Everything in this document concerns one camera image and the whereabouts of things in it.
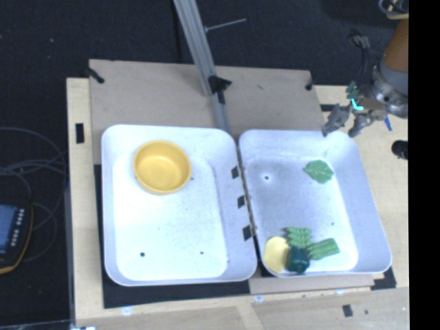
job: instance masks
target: bowl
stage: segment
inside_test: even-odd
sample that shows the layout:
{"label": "bowl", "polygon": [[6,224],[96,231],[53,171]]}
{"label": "bowl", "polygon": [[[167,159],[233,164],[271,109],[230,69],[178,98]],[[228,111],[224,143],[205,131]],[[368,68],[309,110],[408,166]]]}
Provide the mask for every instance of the bowl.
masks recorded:
{"label": "bowl", "polygon": [[140,185],[157,194],[176,192],[191,178],[191,162],[185,151],[163,140],[141,145],[133,158],[133,170]]}

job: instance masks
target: black clip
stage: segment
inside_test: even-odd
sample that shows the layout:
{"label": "black clip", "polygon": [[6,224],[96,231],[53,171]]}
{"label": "black clip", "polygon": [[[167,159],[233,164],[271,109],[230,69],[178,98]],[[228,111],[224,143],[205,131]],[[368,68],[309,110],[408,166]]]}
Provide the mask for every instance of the black clip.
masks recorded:
{"label": "black clip", "polygon": [[211,87],[212,94],[216,94],[219,97],[219,102],[221,104],[225,104],[225,96],[223,94],[223,91],[228,88],[232,82],[230,80],[225,80],[223,78],[217,77],[217,76],[210,76],[208,78],[209,85]]}

